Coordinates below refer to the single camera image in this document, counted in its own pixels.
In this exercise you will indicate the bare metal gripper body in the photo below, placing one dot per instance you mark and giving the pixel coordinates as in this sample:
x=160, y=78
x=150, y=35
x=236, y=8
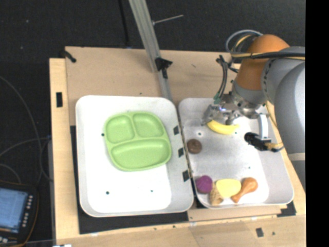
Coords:
x=232, y=107

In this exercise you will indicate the tan toy bread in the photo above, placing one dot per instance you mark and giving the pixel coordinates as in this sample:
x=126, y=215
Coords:
x=215, y=199

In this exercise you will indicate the black cylinder on white bracket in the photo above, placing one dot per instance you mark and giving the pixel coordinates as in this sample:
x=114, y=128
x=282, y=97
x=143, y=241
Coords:
x=254, y=138

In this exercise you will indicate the white plastic tray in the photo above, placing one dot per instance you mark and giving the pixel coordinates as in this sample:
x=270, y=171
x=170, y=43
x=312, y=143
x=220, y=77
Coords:
x=133, y=189
x=231, y=161

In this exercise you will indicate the purple round toy food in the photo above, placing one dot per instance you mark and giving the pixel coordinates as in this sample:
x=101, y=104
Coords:
x=203, y=184

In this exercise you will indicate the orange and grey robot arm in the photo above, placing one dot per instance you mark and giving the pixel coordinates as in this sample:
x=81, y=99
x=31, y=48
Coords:
x=288, y=91

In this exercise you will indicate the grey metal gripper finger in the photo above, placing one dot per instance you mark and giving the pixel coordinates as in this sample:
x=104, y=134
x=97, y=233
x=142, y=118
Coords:
x=207, y=116
x=231, y=120

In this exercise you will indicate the yellow banana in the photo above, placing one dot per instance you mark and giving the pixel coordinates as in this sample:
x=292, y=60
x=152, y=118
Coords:
x=222, y=129

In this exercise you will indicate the brown flat board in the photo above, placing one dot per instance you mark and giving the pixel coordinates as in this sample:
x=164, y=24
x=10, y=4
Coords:
x=115, y=73

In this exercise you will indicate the yellow oval toy food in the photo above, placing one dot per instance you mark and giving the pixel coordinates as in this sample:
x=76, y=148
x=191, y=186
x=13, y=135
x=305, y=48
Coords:
x=227, y=187

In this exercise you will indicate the orange chicken drumstick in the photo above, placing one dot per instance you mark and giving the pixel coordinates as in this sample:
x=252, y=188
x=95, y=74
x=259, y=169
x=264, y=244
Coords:
x=246, y=186

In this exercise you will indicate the green divided plate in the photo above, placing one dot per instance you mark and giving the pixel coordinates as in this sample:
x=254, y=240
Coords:
x=138, y=150

